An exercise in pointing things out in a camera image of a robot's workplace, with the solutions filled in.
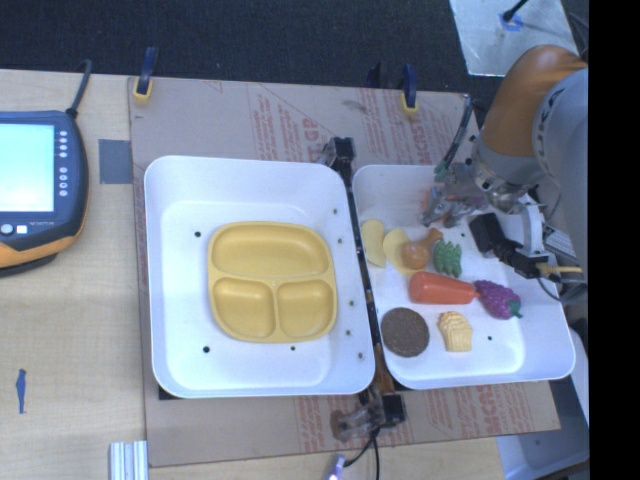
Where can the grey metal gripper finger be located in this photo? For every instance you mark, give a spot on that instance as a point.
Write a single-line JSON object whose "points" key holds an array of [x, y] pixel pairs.
{"points": [[433, 212], [456, 214]]}

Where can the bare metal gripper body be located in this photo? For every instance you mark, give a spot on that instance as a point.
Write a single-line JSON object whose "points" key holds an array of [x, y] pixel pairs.
{"points": [[492, 193]]}

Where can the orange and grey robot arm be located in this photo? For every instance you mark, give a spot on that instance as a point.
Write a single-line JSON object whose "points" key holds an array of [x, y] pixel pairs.
{"points": [[545, 118]]}

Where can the orange chicken drumstick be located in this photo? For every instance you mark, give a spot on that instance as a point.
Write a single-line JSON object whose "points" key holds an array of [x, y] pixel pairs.
{"points": [[417, 254]]}

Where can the green pea pods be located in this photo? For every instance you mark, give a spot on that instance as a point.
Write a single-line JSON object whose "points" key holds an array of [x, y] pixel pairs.
{"points": [[447, 259]]}

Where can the yellow potato chip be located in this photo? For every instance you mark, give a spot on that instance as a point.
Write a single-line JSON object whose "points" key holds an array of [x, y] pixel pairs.
{"points": [[395, 248]]}

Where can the pale yellow potato slice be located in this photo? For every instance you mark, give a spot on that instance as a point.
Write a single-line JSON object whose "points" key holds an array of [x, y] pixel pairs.
{"points": [[373, 245]]}

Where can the orange carrot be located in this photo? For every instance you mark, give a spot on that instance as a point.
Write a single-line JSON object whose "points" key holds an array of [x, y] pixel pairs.
{"points": [[435, 288]]}

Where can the thin black rod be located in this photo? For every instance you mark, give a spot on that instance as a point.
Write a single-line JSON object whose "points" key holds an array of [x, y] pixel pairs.
{"points": [[363, 268]]}

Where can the purple grapes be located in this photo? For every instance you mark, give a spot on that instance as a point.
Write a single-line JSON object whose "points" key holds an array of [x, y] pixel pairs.
{"points": [[495, 298]]}

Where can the yellow cupcake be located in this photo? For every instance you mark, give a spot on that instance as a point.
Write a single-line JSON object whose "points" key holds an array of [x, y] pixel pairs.
{"points": [[455, 332]]}

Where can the brown round biscuit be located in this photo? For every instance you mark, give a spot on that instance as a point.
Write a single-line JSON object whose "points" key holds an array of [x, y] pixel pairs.
{"points": [[405, 332]]}

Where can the white plastic tray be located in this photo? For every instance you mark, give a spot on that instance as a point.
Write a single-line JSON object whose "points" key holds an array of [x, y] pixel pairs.
{"points": [[185, 278], [500, 358]]}

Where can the yellow divided plate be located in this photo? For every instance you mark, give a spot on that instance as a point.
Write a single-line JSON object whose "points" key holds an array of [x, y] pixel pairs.
{"points": [[272, 278]]}

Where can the brown cardboard board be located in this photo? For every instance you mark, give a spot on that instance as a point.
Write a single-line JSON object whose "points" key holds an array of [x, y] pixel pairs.
{"points": [[210, 118]]}

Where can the black cylinder on white bracket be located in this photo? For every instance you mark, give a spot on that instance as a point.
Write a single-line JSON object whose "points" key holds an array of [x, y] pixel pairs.
{"points": [[487, 233]]}

